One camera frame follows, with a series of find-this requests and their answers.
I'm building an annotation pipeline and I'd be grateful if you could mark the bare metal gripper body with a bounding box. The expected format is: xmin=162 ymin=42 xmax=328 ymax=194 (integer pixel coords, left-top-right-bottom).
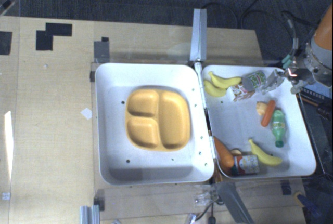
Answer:
xmin=285 ymin=47 xmax=333 ymax=95

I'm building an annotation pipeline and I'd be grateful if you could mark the green and white can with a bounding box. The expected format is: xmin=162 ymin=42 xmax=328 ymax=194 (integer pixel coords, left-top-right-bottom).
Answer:
xmin=242 ymin=70 xmax=267 ymax=91

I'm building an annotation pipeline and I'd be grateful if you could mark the pale yellow toy bread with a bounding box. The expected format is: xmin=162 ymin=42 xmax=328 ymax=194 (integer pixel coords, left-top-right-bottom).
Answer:
xmin=256 ymin=101 xmax=268 ymax=116

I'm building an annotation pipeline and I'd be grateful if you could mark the orange sausage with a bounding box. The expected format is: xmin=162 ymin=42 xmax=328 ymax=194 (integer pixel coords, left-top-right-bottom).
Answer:
xmin=261 ymin=100 xmax=276 ymax=127

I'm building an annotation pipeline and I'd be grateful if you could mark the white and orange carton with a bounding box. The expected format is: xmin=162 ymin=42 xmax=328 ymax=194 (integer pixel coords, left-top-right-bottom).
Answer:
xmin=228 ymin=84 xmax=256 ymax=102

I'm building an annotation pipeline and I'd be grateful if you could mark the green plastic bottle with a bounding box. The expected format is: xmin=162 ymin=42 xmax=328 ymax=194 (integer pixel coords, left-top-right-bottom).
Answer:
xmin=270 ymin=110 xmax=286 ymax=148

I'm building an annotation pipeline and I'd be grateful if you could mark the yellow banana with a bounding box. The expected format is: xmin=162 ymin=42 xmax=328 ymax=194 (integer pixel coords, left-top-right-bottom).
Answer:
xmin=248 ymin=138 xmax=283 ymax=166
xmin=203 ymin=79 xmax=227 ymax=98
xmin=208 ymin=71 xmax=242 ymax=89

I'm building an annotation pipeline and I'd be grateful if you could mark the white plastic tray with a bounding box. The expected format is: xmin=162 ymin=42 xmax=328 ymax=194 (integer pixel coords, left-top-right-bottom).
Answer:
xmin=94 ymin=62 xmax=215 ymax=187
xmin=200 ymin=64 xmax=317 ymax=179

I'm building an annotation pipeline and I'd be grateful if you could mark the red and white can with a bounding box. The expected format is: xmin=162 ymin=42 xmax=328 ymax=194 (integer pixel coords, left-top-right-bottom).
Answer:
xmin=233 ymin=154 xmax=260 ymax=176

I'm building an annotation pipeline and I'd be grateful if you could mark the orange carrot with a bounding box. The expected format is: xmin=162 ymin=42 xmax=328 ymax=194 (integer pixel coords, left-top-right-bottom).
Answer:
xmin=213 ymin=136 xmax=239 ymax=176

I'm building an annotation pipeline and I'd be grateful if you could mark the orange divided plate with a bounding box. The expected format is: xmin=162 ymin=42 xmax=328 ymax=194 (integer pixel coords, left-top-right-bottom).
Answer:
xmin=124 ymin=88 xmax=193 ymax=152

